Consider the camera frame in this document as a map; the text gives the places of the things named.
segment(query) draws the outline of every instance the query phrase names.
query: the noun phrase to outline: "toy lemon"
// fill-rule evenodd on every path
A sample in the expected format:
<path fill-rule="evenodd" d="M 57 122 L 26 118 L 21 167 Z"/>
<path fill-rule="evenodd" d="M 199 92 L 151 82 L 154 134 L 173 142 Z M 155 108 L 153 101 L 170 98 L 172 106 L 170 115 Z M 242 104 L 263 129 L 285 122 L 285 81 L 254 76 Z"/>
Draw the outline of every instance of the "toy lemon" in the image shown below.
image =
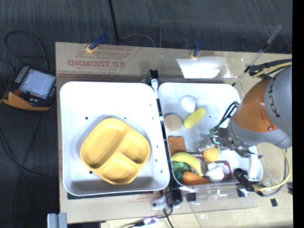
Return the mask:
<path fill-rule="evenodd" d="M 205 160 L 209 162 L 215 162 L 219 158 L 219 150 L 217 149 L 217 147 L 213 147 L 211 149 L 205 150 L 203 152 L 203 156 Z"/>

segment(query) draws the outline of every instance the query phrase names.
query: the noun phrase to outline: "blue clip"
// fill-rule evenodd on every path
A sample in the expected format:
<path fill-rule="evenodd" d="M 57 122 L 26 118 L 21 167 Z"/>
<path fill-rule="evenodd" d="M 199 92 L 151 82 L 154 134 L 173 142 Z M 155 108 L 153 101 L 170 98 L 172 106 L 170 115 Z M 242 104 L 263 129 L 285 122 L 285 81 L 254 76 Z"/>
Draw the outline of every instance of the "blue clip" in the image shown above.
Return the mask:
<path fill-rule="evenodd" d="M 97 38 L 94 42 L 87 45 L 86 50 L 88 53 L 92 53 L 98 49 L 98 45 L 102 44 L 108 36 L 106 34 L 101 35 L 99 38 Z"/>
<path fill-rule="evenodd" d="M 191 57 L 192 58 L 197 58 L 199 56 L 199 52 L 200 52 L 200 49 L 201 49 L 202 45 L 203 45 L 203 41 L 199 40 L 195 49 L 192 50 L 192 52 L 191 52 Z"/>

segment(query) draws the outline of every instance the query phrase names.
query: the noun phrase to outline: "black fabric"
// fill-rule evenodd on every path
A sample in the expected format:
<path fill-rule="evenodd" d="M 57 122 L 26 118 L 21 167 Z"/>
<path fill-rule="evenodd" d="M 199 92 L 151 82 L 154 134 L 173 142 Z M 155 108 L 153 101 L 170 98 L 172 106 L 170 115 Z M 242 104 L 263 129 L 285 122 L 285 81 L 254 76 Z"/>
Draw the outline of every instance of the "black fabric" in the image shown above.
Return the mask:
<path fill-rule="evenodd" d="M 291 52 L 293 0 L 112 2 L 121 38 L 145 34 L 157 47 L 189 48 L 197 42 L 197 35 L 205 35 L 202 49 L 257 51 L 260 40 L 268 39 L 272 29 L 281 25 L 282 31 L 267 52 Z M 9 52 L 3 40 L 11 31 L 35 35 L 47 59 Z M 55 42 L 90 43 L 106 33 L 105 43 L 114 45 L 114 31 L 108 0 L 0 0 L 0 57 L 15 70 L 30 65 L 49 67 L 55 73 Z M 154 46 L 143 36 L 119 43 Z M 42 48 L 28 34 L 13 34 L 7 44 L 19 54 L 43 56 Z M 10 74 L 9 66 L 0 60 L 2 85 Z M 59 212 L 57 109 L 34 114 L 1 103 L 0 131 L 0 227 L 44 228 L 47 214 Z"/>

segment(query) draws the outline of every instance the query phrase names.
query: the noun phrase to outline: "carrot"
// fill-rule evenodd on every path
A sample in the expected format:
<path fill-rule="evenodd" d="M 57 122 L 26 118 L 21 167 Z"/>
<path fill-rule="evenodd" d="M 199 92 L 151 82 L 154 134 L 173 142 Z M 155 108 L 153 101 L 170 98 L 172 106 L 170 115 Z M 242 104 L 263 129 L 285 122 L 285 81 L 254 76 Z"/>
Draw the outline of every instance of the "carrot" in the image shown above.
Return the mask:
<path fill-rule="evenodd" d="M 184 172 L 182 180 L 187 184 L 202 184 L 210 182 L 209 179 L 201 177 L 191 171 Z"/>

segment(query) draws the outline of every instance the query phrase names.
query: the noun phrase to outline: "yellow plate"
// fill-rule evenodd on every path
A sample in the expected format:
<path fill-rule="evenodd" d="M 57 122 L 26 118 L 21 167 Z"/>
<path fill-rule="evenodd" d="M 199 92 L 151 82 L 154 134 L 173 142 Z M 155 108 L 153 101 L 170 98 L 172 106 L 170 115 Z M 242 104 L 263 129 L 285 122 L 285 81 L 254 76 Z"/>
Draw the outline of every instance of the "yellow plate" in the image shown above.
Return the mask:
<path fill-rule="evenodd" d="M 101 121 L 80 149 L 81 160 L 99 177 L 114 185 L 132 182 L 150 155 L 148 141 L 116 118 Z"/>

